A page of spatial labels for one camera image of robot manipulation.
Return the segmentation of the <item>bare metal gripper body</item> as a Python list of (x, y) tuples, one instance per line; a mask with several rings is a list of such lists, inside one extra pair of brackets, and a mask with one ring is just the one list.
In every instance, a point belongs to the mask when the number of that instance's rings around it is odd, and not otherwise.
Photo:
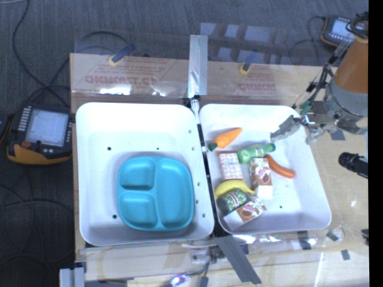
[(330, 112), (330, 106), (325, 101), (307, 100), (300, 105), (300, 114), (302, 124), (308, 126), (321, 126), (326, 133), (334, 133), (338, 129), (333, 114)]

